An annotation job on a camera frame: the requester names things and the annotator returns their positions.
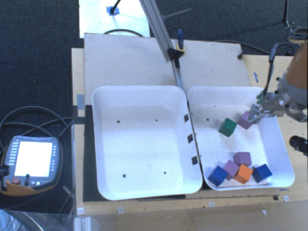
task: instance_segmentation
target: cube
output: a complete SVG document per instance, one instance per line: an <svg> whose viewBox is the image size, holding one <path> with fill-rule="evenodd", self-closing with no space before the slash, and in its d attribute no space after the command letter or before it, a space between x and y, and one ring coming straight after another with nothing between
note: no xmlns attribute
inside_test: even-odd
<svg viewBox="0 0 308 231"><path fill-rule="evenodd" d="M251 165L251 158L249 152L238 152L233 156L233 161L236 165L244 164L247 167Z"/></svg>
<svg viewBox="0 0 308 231"><path fill-rule="evenodd" d="M231 180L237 173L237 171L240 169L234 162L229 160L225 167L223 168L225 171L227 171L228 175L226 177L227 180Z"/></svg>
<svg viewBox="0 0 308 231"><path fill-rule="evenodd" d="M215 186L219 186L227 177L227 171L225 171L220 166L217 166L213 173L207 178Z"/></svg>
<svg viewBox="0 0 308 231"><path fill-rule="evenodd" d="M253 170L248 168L246 165L241 164L240 169L237 174L233 177L233 179L237 180L241 184L245 184L250 180Z"/></svg>
<svg viewBox="0 0 308 231"><path fill-rule="evenodd" d="M229 118L226 118L219 128L219 132L227 137L230 137L230 135L234 132L235 127L236 123Z"/></svg>
<svg viewBox="0 0 308 231"><path fill-rule="evenodd" d="M248 122L249 115L249 111L246 111L237 122L238 125L246 130L249 129L252 125L252 123Z"/></svg>
<svg viewBox="0 0 308 231"><path fill-rule="evenodd" d="M257 183L273 175L266 164L256 167L252 173Z"/></svg>

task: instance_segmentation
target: blue cube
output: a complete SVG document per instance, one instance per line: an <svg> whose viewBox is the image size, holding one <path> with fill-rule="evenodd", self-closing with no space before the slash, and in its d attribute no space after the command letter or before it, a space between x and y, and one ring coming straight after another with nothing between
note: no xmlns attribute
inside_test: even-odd
<svg viewBox="0 0 308 231"><path fill-rule="evenodd" d="M256 167L252 173L257 183L273 175L266 164Z"/></svg>
<svg viewBox="0 0 308 231"><path fill-rule="evenodd" d="M217 166L214 172L207 178L215 186L219 186L227 177L228 173L223 168Z"/></svg>

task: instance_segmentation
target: wooden table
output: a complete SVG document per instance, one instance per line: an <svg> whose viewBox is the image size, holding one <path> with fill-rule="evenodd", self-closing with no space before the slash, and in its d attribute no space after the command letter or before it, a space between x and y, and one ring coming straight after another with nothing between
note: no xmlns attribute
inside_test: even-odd
<svg viewBox="0 0 308 231"><path fill-rule="evenodd" d="M275 58L275 69L269 91L277 88L276 77L280 77L287 69L292 57ZM251 86L264 87L268 72L268 56L244 55ZM77 94L85 93L84 83L84 49L72 49L72 75L73 75L73 105L77 105ZM78 110L78 116L84 116L84 110ZM288 195L290 201L308 200L308 173L307 157L294 151L289 146L289 139L293 135L307 138L307 124L300 124L293 119L284 116L278 118L284 142L286 144L294 171L295 182L288 189L252 189L241 191L199 191L177 200L127 200L105 202L83 202L83 156L84 156L84 125L74 125L73 162L76 179L76 210L77 215L107 215L116 214L118 207L125 213L144 213L157 211L188 210L208 208L213 203L215 206L235 205L267 205L283 202L283 195Z"/></svg>

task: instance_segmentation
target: green cube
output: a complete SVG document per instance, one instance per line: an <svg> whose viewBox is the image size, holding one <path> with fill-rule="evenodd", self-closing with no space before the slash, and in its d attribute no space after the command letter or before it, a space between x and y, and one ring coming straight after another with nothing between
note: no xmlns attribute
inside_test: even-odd
<svg viewBox="0 0 308 231"><path fill-rule="evenodd" d="M221 124L219 132L223 135L226 135L227 137L230 137L230 135L234 132L235 127L236 122L226 118L225 121Z"/></svg>

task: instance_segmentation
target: dark floor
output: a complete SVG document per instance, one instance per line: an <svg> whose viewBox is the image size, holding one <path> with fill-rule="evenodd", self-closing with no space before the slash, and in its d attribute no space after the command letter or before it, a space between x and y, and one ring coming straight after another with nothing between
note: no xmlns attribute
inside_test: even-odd
<svg viewBox="0 0 308 231"><path fill-rule="evenodd" d="M186 39L236 40L265 51L270 51L277 42L286 41L282 23L285 0L157 0L157 3L164 15L192 8L165 20L172 38L176 38L177 29L181 28ZM290 23L307 27L307 16L308 0L290 0ZM49 108L62 117L72 116L70 53L71 48L83 47L78 27L78 0L0 0L0 120L10 111L27 105ZM246 54L262 54L243 48ZM31 113L16 118L23 119L40 124L50 117ZM54 135L62 129L50 128ZM19 128L3 128L3 144L20 133ZM72 190L68 132L61 141L64 168L55 190L27 198L0 195L0 208L49 213L69 210L72 201L63 190L63 186Z"/></svg>

